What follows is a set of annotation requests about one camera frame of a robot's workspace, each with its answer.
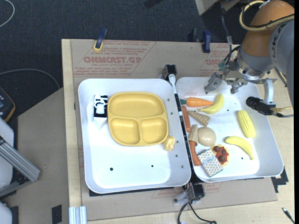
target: banana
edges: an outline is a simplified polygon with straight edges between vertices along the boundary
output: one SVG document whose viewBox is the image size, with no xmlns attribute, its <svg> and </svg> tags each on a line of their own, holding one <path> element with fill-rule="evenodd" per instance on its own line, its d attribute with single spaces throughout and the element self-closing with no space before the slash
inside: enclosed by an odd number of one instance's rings
<svg viewBox="0 0 299 224">
<path fill-rule="evenodd" d="M 255 158 L 253 155 L 252 145 L 247 140 L 239 136 L 230 136 L 225 139 L 225 142 L 241 147 L 250 156 L 251 159 Z"/>
<path fill-rule="evenodd" d="M 205 108 L 200 108 L 199 111 L 208 113 L 208 114 L 214 114 L 218 112 L 224 105 L 224 96 L 220 93 L 216 96 L 215 102 L 213 105 L 210 105 Z"/>
</svg>

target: orange carrot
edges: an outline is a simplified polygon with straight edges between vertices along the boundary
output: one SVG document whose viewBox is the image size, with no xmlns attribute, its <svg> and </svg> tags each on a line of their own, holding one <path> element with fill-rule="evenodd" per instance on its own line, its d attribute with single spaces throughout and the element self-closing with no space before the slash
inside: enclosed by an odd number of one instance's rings
<svg viewBox="0 0 299 224">
<path fill-rule="evenodd" d="M 191 124 L 190 124 L 189 114 L 188 114 L 187 108 L 184 105 L 182 105 L 182 112 L 183 112 L 183 117 L 184 117 L 184 123 L 186 126 L 186 131 L 190 132 Z"/>
<path fill-rule="evenodd" d="M 196 142 L 194 142 L 193 140 L 189 140 L 189 146 L 190 146 L 190 152 L 191 152 L 193 165 L 194 166 L 199 166 L 201 164 L 201 161 L 200 161 L 200 159 L 197 156 L 196 151 L 195 151 L 195 146 L 196 145 L 197 145 Z"/>
<path fill-rule="evenodd" d="M 197 97 L 188 97 L 187 100 L 181 99 L 181 104 L 187 104 L 189 107 L 202 107 L 202 106 L 207 106 L 207 105 L 212 105 L 214 104 L 213 101 L 202 99 L 202 98 L 197 98 Z"/>
</svg>

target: black floor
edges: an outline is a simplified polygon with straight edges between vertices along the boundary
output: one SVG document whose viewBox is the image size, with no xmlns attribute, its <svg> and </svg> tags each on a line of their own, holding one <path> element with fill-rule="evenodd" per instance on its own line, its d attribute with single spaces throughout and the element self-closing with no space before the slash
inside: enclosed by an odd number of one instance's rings
<svg viewBox="0 0 299 224">
<path fill-rule="evenodd" d="M 62 81 L 61 39 L 96 39 L 101 27 L 107 39 L 188 41 L 193 28 L 212 33 L 211 42 L 226 42 L 223 14 L 216 3 L 199 16 L 195 0 L 10 0 L 12 19 L 0 27 L 0 87 L 16 104 L 14 116 L 22 114 L 57 90 Z M 294 6 L 294 0 L 284 0 Z M 0 24 L 12 6 L 0 0 Z M 239 23 L 241 5 L 224 14 L 235 44 L 246 34 Z"/>
</svg>

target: cone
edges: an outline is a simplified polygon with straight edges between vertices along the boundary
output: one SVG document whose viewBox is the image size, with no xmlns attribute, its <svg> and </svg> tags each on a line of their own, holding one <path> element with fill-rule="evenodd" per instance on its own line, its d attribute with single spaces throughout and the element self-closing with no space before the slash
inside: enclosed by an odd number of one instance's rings
<svg viewBox="0 0 299 224">
<path fill-rule="evenodd" d="M 204 115 L 204 114 L 199 114 L 199 113 L 197 113 L 197 112 L 195 112 L 195 111 L 191 111 L 191 110 L 189 110 L 189 111 L 188 111 L 188 114 L 189 114 L 190 116 L 192 116 L 193 118 L 195 118 L 199 123 L 201 123 L 201 124 L 204 125 L 204 126 L 207 126 L 207 124 L 208 124 L 209 121 L 210 121 L 210 117 L 209 117 L 209 116 Z"/>
<path fill-rule="evenodd" d="M 193 125 L 191 131 L 189 133 L 189 140 L 194 141 L 196 144 L 198 143 L 198 128 L 197 125 Z"/>
</svg>

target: divided yellow plate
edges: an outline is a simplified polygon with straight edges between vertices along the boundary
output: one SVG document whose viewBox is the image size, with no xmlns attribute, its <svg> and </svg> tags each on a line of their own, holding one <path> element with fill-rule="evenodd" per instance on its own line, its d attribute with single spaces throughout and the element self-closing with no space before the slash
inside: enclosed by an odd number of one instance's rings
<svg viewBox="0 0 299 224">
<path fill-rule="evenodd" d="M 107 106 L 109 130 L 125 146 L 162 143 L 168 136 L 168 120 L 162 99 L 148 92 L 120 92 Z"/>
</svg>

